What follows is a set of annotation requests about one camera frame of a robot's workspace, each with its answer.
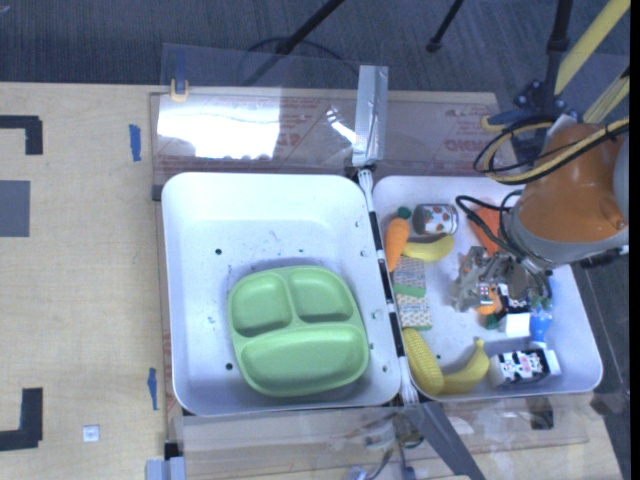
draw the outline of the black cable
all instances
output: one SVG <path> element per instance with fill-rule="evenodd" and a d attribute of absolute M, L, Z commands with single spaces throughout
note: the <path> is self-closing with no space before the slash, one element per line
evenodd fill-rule
<path fill-rule="evenodd" d="M 504 214 L 507 210 L 510 210 L 511 208 L 507 208 L 507 201 L 509 199 L 511 199 L 513 196 L 520 196 L 522 195 L 522 190 L 514 190 L 512 192 L 509 192 L 504 199 L 502 200 L 502 203 L 500 203 L 500 218 L 499 218 L 499 223 L 500 223 L 500 233 L 502 234 L 502 237 L 504 238 L 504 240 L 506 240 L 506 242 L 511 245 L 514 249 L 517 249 L 519 251 L 522 252 L 522 249 L 513 241 L 511 240 L 511 237 L 509 236 L 509 234 L 507 233 L 507 229 L 504 225 Z"/>
<path fill-rule="evenodd" d="M 499 172 L 504 172 L 504 171 L 509 171 L 512 169 L 516 169 L 518 167 L 523 167 L 527 164 L 530 164 L 532 162 L 535 162 L 537 160 L 546 158 L 550 155 L 553 155 L 559 151 L 562 151 L 563 149 L 575 146 L 575 144 L 579 144 L 581 141 L 584 141 L 585 138 L 580 139 L 580 141 L 577 141 L 575 143 L 572 144 L 568 144 L 565 146 L 561 146 L 558 148 L 555 148 L 553 150 L 550 151 L 546 151 L 544 153 L 541 153 L 539 155 L 536 155 L 534 158 L 530 158 L 527 159 L 523 162 L 519 162 L 516 164 L 512 164 L 506 167 L 500 167 L 497 168 L 494 166 L 494 160 L 495 160 L 495 156 L 496 156 L 496 152 L 497 149 L 493 152 L 493 155 L 491 156 L 491 158 L 489 158 L 489 162 L 488 162 L 488 168 L 486 169 L 481 169 L 479 168 L 478 164 L 480 163 L 480 161 L 483 159 L 484 155 L 486 154 L 486 152 L 491 149 L 494 145 L 498 144 L 498 147 L 502 144 L 502 142 L 506 141 L 505 137 L 507 135 L 511 135 L 510 138 L 513 138 L 516 136 L 516 133 L 519 130 L 525 129 L 525 128 L 531 128 L 531 129 L 535 129 L 535 128 L 542 128 L 545 127 L 546 125 L 551 125 L 553 121 L 550 120 L 550 116 L 535 116 L 535 117 L 531 117 L 531 118 L 527 118 L 527 119 L 523 119 L 521 121 L 518 121 L 516 123 L 514 123 L 513 125 L 505 128 L 498 136 L 496 136 L 494 139 L 492 139 L 483 149 L 482 151 L 478 154 L 478 156 L 476 157 L 476 159 L 473 162 L 473 169 L 474 171 L 480 173 L 480 174 L 496 174 Z M 551 167 L 549 167 L 548 169 L 543 170 L 542 172 L 535 174 L 535 175 L 531 175 L 531 176 L 526 176 L 523 175 L 521 177 L 519 177 L 517 180 L 514 181 L 508 181 L 508 180 L 496 180 L 499 183 L 502 183 L 504 185 L 521 185 L 525 182 L 531 182 L 531 181 L 535 181 L 538 180 L 544 176 L 547 176 L 548 174 L 556 171 L 557 169 L 559 169 L 560 167 L 566 165 L 567 163 L 571 162 L 572 160 L 575 160 L 576 158 L 578 158 L 579 156 L 581 156 L 582 154 L 586 153 L 587 151 L 591 150 L 592 148 L 602 144 L 603 142 L 606 142 L 608 140 L 615 140 L 616 135 L 620 134 L 620 133 L 625 133 L 626 131 L 629 130 L 629 123 L 628 120 L 626 123 L 617 126 L 615 128 L 609 129 L 608 126 L 605 126 L 604 128 L 604 133 L 602 135 L 602 137 L 598 138 L 597 140 L 594 140 L 591 144 L 588 144 L 587 146 L 583 147 L 582 149 L 580 149 L 579 151 L 576 151 L 574 154 L 569 155 L 567 158 L 565 158 L 562 161 L 557 162 L 556 164 L 552 165 Z"/>
<path fill-rule="evenodd" d="M 551 291 L 551 283 L 549 283 L 547 274 L 545 272 L 534 273 L 531 271 L 529 271 L 529 273 L 538 283 L 538 290 L 540 291 L 540 294 L 545 295 L 546 292 L 546 296 L 551 298 L 553 296 L 553 292 Z"/>
<path fill-rule="evenodd" d="M 270 55 L 274 55 L 274 56 L 277 55 L 278 57 L 286 57 L 286 55 L 279 54 L 277 52 L 258 51 L 258 50 L 259 50 L 259 48 L 262 48 L 266 44 L 274 43 L 274 42 L 277 42 L 277 43 L 281 44 L 283 41 L 286 41 L 288 39 L 289 38 L 286 37 L 286 36 L 274 36 L 274 37 L 270 37 L 270 38 L 267 38 L 267 39 L 263 39 L 262 41 L 258 41 L 257 43 L 251 45 L 249 48 L 247 48 L 245 50 L 245 54 L 243 55 L 243 57 L 238 62 L 237 72 L 242 73 L 242 65 L 245 62 L 246 56 L 248 54 L 250 54 L 250 53 L 264 53 L 264 54 L 270 54 Z M 354 66 L 352 66 L 350 62 L 344 60 L 340 55 L 338 55 L 333 50 L 330 50 L 329 48 L 326 48 L 326 47 L 322 46 L 321 44 L 318 44 L 318 43 L 315 43 L 313 41 L 309 41 L 309 40 L 306 40 L 306 39 L 301 40 L 298 44 L 311 46 L 312 48 L 316 48 L 316 49 L 324 52 L 329 57 L 332 57 L 333 59 L 342 62 L 349 69 L 349 71 L 351 71 L 356 77 L 358 76 L 358 74 L 359 74 L 358 70 Z"/>
<path fill-rule="evenodd" d="M 382 470 L 385 468 L 385 466 L 389 463 L 389 460 L 391 459 L 392 455 L 393 455 L 393 448 L 389 448 L 389 450 L 387 450 L 384 456 L 382 457 L 382 461 L 380 462 L 378 469 L 374 471 L 371 475 L 367 475 L 365 479 L 373 480 L 374 478 L 377 478 L 380 475 L 380 473 L 382 473 Z"/>
<path fill-rule="evenodd" d="M 424 443 L 424 437 L 418 436 L 418 438 L 414 442 L 409 442 L 408 440 L 406 440 L 401 442 L 400 446 L 407 450 L 413 450 L 414 448 L 420 446 L 422 443 Z"/>
<path fill-rule="evenodd" d="M 489 240 L 491 240 L 492 242 L 494 242 L 495 244 L 497 244 L 498 246 L 500 246 L 502 249 L 504 249 L 507 252 L 510 252 L 511 254 L 513 254 L 516 259 L 522 260 L 524 258 L 522 252 L 511 246 L 511 244 L 501 240 L 500 238 L 498 238 L 493 231 L 491 231 L 491 229 L 489 228 L 489 226 L 486 224 L 486 222 L 484 220 L 482 220 L 482 218 L 480 218 L 478 216 L 478 214 L 476 212 L 474 212 L 473 210 L 471 210 L 468 206 L 466 206 L 462 201 L 469 201 L 470 203 L 475 203 L 479 206 L 483 206 L 485 208 L 489 208 L 490 210 L 495 210 L 495 211 L 502 211 L 502 207 L 501 206 L 495 206 L 489 203 L 485 203 L 484 201 L 480 201 L 479 199 L 476 199 L 475 197 L 471 197 L 471 196 L 458 196 L 455 199 L 456 204 L 460 207 L 460 209 L 466 214 L 467 218 L 473 222 L 474 224 L 476 224 L 481 230 L 482 232 L 487 235 L 487 238 L 489 238 Z"/>

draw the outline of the yellow banana toy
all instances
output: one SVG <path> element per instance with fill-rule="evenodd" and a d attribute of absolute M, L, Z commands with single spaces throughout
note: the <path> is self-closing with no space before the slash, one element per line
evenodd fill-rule
<path fill-rule="evenodd" d="M 428 395 L 442 391 L 444 379 L 438 361 L 418 331 L 410 327 L 402 329 L 411 376 L 416 385 Z"/>
<path fill-rule="evenodd" d="M 449 254 L 453 245 L 453 235 L 444 235 L 433 242 L 407 242 L 402 249 L 402 255 L 423 261 L 437 261 Z"/>
<path fill-rule="evenodd" d="M 489 357 L 484 351 L 484 340 L 478 338 L 473 354 L 464 368 L 443 377 L 444 386 L 441 393 L 448 395 L 466 393 L 484 378 L 489 371 L 489 364 Z"/>

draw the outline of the toy carrot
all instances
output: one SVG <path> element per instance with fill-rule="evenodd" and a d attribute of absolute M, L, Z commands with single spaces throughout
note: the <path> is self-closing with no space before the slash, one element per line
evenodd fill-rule
<path fill-rule="evenodd" d="M 486 224 L 489 226 L 489 229 L 493 232 L 495 236 L 499 235 L 500 228 L 500 213 L 492 210 L 490 208 L 481 207 L 475 210 L 476 215 L 480 217 Z M 487 250 L 487 254 L 489 256 L 493 256 L 496 252 L 498 252 L 498 245 L 491 241 L 484 231 L 480 229 L 480 227 L 471 221 L 471 228 L 475 232 L 478 240 L 482 246 Z"/>
<path fill-rule="evenodd" d="M 397 217 L 391 219 L 384 234 L 384 252 L 387 257 L 387 269 L 393 272 L 402 254 L 402 249 L 409 240 L 411 225 L 407 219 L 411 216 L 408 208 L 399 208 Z"/>

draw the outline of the small toy can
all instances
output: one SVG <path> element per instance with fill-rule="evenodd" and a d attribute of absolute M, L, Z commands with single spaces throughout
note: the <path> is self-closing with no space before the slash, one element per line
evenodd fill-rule
<path fill-rule="evenodd" d="M 451 204 L 420 204 L 413 211 L 413 228 L 421 235 L 453 235 L 458 229 L 458 210 Z"/>

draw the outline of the gray square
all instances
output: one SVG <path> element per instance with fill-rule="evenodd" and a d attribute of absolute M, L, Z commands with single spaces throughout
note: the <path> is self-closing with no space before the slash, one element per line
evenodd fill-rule
<path fill-rule="evenodd" d="M 0 180 L 0 237 L 29 236 L 30 181 Z"/>

